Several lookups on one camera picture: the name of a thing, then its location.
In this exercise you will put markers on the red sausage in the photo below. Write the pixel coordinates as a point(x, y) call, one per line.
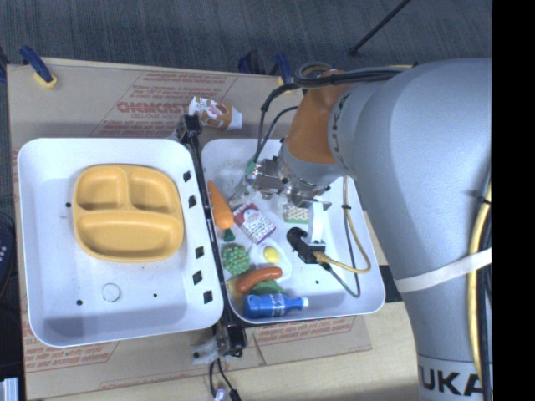
point(257, 278)

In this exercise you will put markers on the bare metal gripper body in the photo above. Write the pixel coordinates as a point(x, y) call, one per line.
point(267, 178)

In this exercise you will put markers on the green grapes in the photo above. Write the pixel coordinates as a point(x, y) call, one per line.
point(235, 259)

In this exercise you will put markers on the green toy food piece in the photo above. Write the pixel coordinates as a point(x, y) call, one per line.
point(267, 287)

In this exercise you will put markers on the yellow toy food piece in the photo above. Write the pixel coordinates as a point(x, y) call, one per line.
point(234, 292)

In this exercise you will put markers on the orange carrot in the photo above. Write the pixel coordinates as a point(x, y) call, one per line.
point(221, 209)

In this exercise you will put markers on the white plastic tray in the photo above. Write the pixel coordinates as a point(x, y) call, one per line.
point(125, 303)
point(334, 299)

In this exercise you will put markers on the green and white packet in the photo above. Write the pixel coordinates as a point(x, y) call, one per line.
point(296, 214)

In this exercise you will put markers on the blue bottle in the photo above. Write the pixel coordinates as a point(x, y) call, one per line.
point(267, 306)

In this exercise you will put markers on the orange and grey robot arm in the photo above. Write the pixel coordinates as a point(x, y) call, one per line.
point(409, 174)

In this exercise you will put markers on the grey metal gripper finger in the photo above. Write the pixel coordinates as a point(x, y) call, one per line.
point(240, 191)

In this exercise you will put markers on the orange divided plate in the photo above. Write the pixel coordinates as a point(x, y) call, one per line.
point(125, 228)

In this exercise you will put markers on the brown cardboard board red print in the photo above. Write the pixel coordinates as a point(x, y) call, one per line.
point(83, 98)

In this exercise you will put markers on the white and brown carton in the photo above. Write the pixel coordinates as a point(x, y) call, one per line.
point(215, 113)

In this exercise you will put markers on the black cylinder on white bracket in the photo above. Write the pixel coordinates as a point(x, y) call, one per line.
point(302, 245)

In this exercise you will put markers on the red and white carton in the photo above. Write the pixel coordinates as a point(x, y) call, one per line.
point(254, 224)

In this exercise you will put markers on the white fried egg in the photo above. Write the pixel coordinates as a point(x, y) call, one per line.
point(271, 255)

